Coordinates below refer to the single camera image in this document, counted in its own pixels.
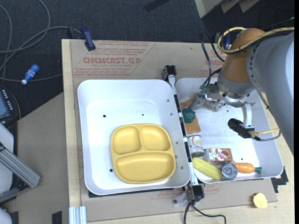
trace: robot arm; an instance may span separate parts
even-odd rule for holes
[[[252,45],[243,49],[248,43]],[[219,42],[218,47],[228,54],[217,82],[217,91],[225,103],[234,106],[254,89],[263,92],[267,108],[294,155],[293,28],[270,35],[256,28],[244,29],[229,50]]]

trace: dark floor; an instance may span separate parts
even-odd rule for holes
[[[234,26],[246,28],[277,28],[294,26],[294,0],[261,0],[243,13],[237,4],[226,14],[220,6],[200,19],[194,0],[41,0],[49,10],[50,27],[82,26],[90,28],[93,39],[157,42],[200,42],[199,35],[206,31],[213,38]],[[48,32],[36,45],[6,54],[10,36],[10,50],[19,48],[29,38],[47,28],[48,15],[38,0],[0,0],[0,77],[15,95],[25,116],[63,91],[63,78],[48,77],[62,73],[61,39],[67,38],[65,28]],[[37,39],[28,42],[30,45]],[[36,79],[22,85],[25,72],[32,64],[40,71]]]

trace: orange carrot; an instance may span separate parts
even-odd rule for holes
[[[248,162],[233,162],[233,164],[237,167],[239,173],[250,174],[256,171],[258,174],[261,173],[262,168],[255,168],[251,163]]]

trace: blue clip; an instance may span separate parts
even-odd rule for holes
[[[92,36],[90,35],[90,30],[87,27],[81,27],[81,36],[86,40],[85,46],[89,51],[95,50],[95,45],[93,44]]]

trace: blue bottle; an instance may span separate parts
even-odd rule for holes
[[[29,80],[31,80],[36,73],[39,71],[39,66],[34,64],[31,68],[26,72],[25,78],[21,81],[22,84],[27,84]]]

